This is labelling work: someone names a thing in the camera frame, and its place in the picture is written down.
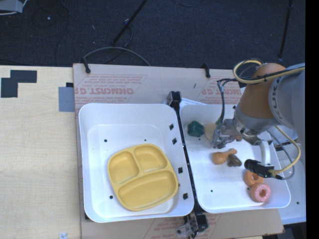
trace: yellow cable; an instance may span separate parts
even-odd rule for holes
[[[299,160],[299,158],[301,156],[301,150],[300,150],[299,146],[295,143],[295,141],[292,140],[288,135],[286,135],[285,132],[283,132],[278,126],[275,126],[275,127],[280,133],[282,133],[289,140],[290,143],[292,143],[297,148],[298,155],[297,155],[297,158],[292,163],[290,163],[288,166],[284,167],[283,169],[281,169],[281,170],[274,170],[274,169],[269,170],[269,172],[272,173],[273,177],[275,177],[276,174],[282,173],[282,172],[286,171],[287,169],[289,169],[290,167],[292,167],[294,164],[296,164],[296,162]]]
[[[240,78],[237,75],[237,69],[241,65],[247,64],[247,63],[255,63],[255,64],[258,64],[259,66],[262,65],[262,63],[260,61],[258,61],[258,60],[244,60],[242,62],[237,63],[237,65],[235,65],[235,67],[233,69],[234,77],[236,78],[237,81],[242,82],[242,83],[247,83],[247,84],[255,84],[255,83],[263,82],[265,80],[274,79],[274,78],[277,78],[277,77],[280,77],[280,76],[284,76],[284,75],[288,75],[288,74],[294,74],[296,72],[300,72],[300,71],[303,71],[305,69],[305,67],[299,67],[299,68],[296,68],[296,69],[293,69],[293,70],[290,70],[290,71],[283,71],[282,73],[278,73],[276,75],[264,77],[264,78],[261,78],[261,79],[258,79],[258,80],[244,80],[244,79]]]

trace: wooden surface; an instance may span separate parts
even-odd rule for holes
[[[0,78],[10,70],[36,70],[37,83],[0,98],[0,238],[80,239],[75,113],[58,102],[73,69],[0,66]]]

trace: pink donut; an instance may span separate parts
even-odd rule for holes
[[[270,188],[265,183],[256,183],[250,189],[250,195],[256,202],[262,203],[270,197]]]

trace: black connector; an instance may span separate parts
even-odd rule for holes
[[[269,172],[269,170],[274,169],[273,165],[262,165],[259,161],[253,160],[253,159],[247,159],[244,164],[245,168],[252,173],[256,173],[257,175],[263,177],[263,178],[270,178],[272,177],[272,174]]]

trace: yellow plate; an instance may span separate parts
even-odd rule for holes
[[[116,152],[110,157],[107,169],[118,200],[131,211],[159,205],[178,190],[171,163],[153,144],[135,145]]]

